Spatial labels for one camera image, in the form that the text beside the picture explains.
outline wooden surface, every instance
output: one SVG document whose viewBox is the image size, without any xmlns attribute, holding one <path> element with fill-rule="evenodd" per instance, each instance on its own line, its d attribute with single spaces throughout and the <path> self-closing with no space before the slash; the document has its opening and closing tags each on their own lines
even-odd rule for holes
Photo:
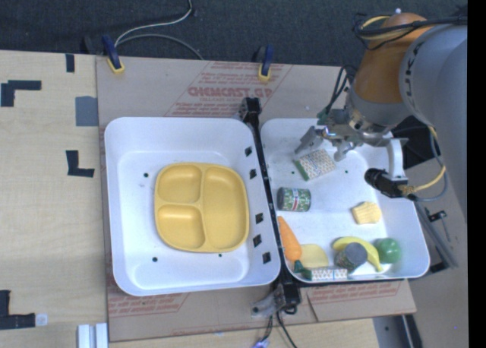
<svg viewBox="0 0 486 348">
<path fill-rule="evenodd" d="M 79 324 L 106 322 L 103 217 L 97 127 L 78 127 L 75 98 L 96 96 L 95 59 L 0 51 L 0 82 L 42 81 L 17 90 L 0 107 L 0 289 L 11 290 L 10 313 L 46 313 L 46 326 L 0 331 L 0 347 L 76 347 Z M 66 150 L 94 177 L 68 176 Z M 378 347 L 371 319 L 288 327 L 296 345 Z M 128 347 L 251 347 L 263 331 L 113 343 Z M 276 327 L 271 347 L 287 347 Z"/>
</svg>

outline can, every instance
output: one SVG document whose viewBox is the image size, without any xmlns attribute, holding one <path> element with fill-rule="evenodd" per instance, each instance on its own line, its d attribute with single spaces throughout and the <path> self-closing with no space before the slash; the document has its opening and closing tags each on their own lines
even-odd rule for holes
<svg viewBox="0 0 486 348">
<path fill-rule="evenodd" d="M 368 253 L 359 242 L 350 242 L 342 251 L 338 252 L 334 258 L 334 264 L 353 272 L 368 259 Z"/>
<path fill-rule="evenodd" d="M 276 193 L 276 205 L 284 211 L 308 211 L 311 208 L 311 192 L 306 188 L 281 187 Z"/>
</svg>

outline dark background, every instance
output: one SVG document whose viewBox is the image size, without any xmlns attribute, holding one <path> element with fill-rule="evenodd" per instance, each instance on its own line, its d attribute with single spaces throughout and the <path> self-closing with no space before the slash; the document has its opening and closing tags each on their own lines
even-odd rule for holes
<svg viewBox="0 0 486 348">
<path fill-rule="evenodd" d="M 132 27 L 173 20 L 188 8 L 187 0 L 0 1 L 0 49 L 37 52 L 100 54 L 103 34 L 115 40 Z M 400 8 L 426 18 L 438 18 L 467 14 L 468 8 L 468 0 L 192 2 L 194 13 L 181 23 L 134 34 L 173 36 L 209 60 L 249 62 L 259 47 L 272 44 L 274 62 L 358 67 L 365 49 L 352 32 L 355 14 L 389 14 Z M 160 38 L 132 40 L 120 45 L 118 52 L 131 56 L 196 58 L 179 43 Z"/>
</svg>

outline carrot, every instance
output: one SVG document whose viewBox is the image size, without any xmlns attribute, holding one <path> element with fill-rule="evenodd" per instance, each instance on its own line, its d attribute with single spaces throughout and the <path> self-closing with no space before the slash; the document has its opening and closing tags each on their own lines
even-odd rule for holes
<svg viewBox="0 0 486 348">
<path fill-rule="evenodd" d="M 280 238 L 282 239 L 283 254 L 290 261 L 297 261 L 302 255 L 302 247 L 298 243 L 295 234 L 290 229 L 288 223 L 283 219 L 283 217 L 278 216 L 280 229 Z"/>
</svg>

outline yellow bowl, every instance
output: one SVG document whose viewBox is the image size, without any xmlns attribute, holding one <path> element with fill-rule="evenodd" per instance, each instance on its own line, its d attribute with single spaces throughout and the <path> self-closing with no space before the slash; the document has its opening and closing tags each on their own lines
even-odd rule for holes
<svg viewBox="0 0 486 348">
<path fill-rule="evenodd" d="M 190 252 L 228 252 L 248 237 L 245 184 L 233 169 L 212 163 L 164 167 L 155 186 L 155 221 L 160 238 Z"/>
</svg>

